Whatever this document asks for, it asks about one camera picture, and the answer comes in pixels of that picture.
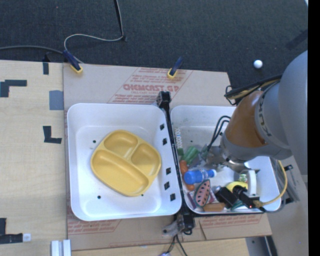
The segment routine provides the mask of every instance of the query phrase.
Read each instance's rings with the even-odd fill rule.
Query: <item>cardboard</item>
[[[160,91],[169,91],[170,108],[179,105],[230,106],[223,97],[230,85],[225,72],[178,70],[174,79],[167,69],[129,66],[81,64],[83,72],[63,67],[65,116],[65,152],[67,180],[67,234],[72,250],[168,244],[162,228],[173,222],[173,216],[119,220],[82,221],[70,207],[68,109],[77,103],[153,104]],[[181,241],[205,241],[271,235],[266,214],[212,216],[195,218],[191,235],[180,235]]]

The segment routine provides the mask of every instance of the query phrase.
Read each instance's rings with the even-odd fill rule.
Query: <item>blue bottle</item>
[[[192,185],[194,183],[201,183],[204,180],[212,178],[216,176],[217,172],[214,169],[206,170],[206,169],[199,169],[199,170],[188,170],[184,176],[184,182],[188,185]]]

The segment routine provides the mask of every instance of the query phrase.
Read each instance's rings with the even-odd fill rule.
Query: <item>light wood surface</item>
[[[0,244],[0,255],[47,256],[51,241],[67,239],[64,111],[50,110],[49,92],[63,91],[63,66],[41,62],[0,60],[0,82],[27,80],[26,87],[11,86],[9,97],[0,97],[0,218],[6,233],[30,233],[31,241]],[[45,143],[43,126],[62,143]],[[168,244],[73,251],[73,256],[154,255]],[[185,242],[189,256],[248,256],[244,238]],[[183,255],[178,244],[172,256]]]

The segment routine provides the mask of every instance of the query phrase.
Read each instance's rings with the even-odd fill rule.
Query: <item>white tray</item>
[[[205,144],[209,144],[213,136],[218,119],[221,116],[232,116],[235,107],[233,106],[198,106],[198,105],[180,105],[172,109],[170,113],[173,130],[180,129],[182,146],[184,152],[194,146],[202,149]],[[220,140],[217,139],[213,146],[218,146]],[[256,192],[260,196],[262,202],[268,202],[279,195],[279,188],[276,181],[275,173],[269,157],[259,156],[246,163],[251,169],[260,169],[256,176]],[[224,167],[222,171],[217,172],[216,176],[210,178],[211,187],[225,186],[235,180],[235,172],[228,167]],[[210,214],[204,212],[201,208],[193,209],[189,198],[188,190],[183,185],[184,198],[189,208],[200,215]],[[267,204],[264,208],[267,211],[276,211],[281,205],[281,199]],[[261,212],[257,208],[248,209],[247,207],[239,207],[235,211],[225,210],[219,214],[238,214],[238,213],[254,213]]]
[[[161,155],[161,170],[141,196],[128,197],[114,191],[91,170],[92,153],[115,130],[134,133]],[[161,109],[154,105],[78,103],[68,110],[67,133],[71,209],[79,219],[166,216],[180,209],[181,192],[166,117]]]

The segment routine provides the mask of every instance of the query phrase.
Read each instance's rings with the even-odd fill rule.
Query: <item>yellow plate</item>
[[[137,135],[116,130],[109,133],[91,156],[95,176],[115,191],[142,195],[156,178],[162,164],[159,152]]]

